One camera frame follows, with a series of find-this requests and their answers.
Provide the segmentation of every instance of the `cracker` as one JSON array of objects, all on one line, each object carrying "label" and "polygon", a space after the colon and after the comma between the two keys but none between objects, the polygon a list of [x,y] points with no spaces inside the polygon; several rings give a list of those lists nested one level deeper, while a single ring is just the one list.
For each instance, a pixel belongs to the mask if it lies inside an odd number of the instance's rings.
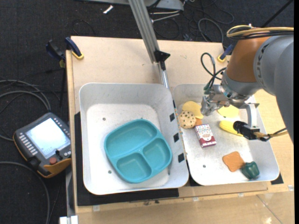
[{"label": "cracker", "polygon": [[222,160],[231,172],[235,172],[245,165],[243,158],[237,151],[223,156]]},{"label": "cracker", "polygon": [[178,116],[179,123],[182,128],[188,129],[195,126],[196,118],[191,111],[182,111]]}]

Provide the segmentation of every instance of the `small box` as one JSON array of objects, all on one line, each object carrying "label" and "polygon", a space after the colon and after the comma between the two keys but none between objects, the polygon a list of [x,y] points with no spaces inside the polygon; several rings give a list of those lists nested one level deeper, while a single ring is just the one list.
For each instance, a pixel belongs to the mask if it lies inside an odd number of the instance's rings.
[{"label": "small box", "polygon": [[208,124],[197,125],[194,127],[194,130],[196,132],[201,147],[209,147],[216,145],[217,142]]}]

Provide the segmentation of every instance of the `blue clamp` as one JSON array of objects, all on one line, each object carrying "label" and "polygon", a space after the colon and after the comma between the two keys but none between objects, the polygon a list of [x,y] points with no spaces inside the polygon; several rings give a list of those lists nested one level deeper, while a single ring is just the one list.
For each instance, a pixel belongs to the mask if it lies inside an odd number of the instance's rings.
[{"label": "blue clamp", "polygon": [[229,55],[233,51],[233,49],[234,49],[234,45],[230,44],[228,46],[228,48],[217,57],[217,60],[221,63],[224,62],[226,59],[226,56]]},{"label": "blue clamp", "polygon": [[81,53],[81,51],[79,50],[78,46],[75,44],[75,42],[71,38],[66,37],[64,41],[67,44],[68,48],[71,48],[71,53],[78,60],[83,59],[83,57],[84,57],[83,53]]}]

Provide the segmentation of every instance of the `wooden table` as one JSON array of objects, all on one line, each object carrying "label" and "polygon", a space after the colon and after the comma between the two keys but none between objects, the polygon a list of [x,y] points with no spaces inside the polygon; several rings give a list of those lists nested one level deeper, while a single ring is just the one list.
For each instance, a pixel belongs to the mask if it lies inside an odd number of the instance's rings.
[{"label": "wooden table", "polygon": [[[77,205],[76,149],[74,115],[80,111],[78,92],[82,85],[96,83],[161,83],[156,64],[150,62],[143,40],[73,36],[84,54],[77,60],[66,51],[69,116],[72,143],[72,183],[74,211],[80,224],[117,223],[294,223],[294,147],[288,135],[271,139],[283,183],[250,182],[214,186],[185,186],[178,198],[112,203],[96,206]],[[205,84],[209,74],[200,63],[204,52],[217,57],[220,43],[158,41],[166,60],[170,91],[179,84]],[[216,62],[216,70],[227,62]],[[258,91],[263,124],[268,133],[284,127],[276,98]]]}]

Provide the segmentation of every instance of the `teal plate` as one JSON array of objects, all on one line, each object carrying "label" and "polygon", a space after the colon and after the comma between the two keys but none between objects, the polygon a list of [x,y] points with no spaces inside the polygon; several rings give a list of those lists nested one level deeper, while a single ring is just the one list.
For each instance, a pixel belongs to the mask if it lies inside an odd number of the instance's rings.
[{"label": "teal plate", "polygon": [[127,182],[140,183],[162,172],[172,160],[169,144],[150,121],[136,119],[110,132],[106,155]]}]

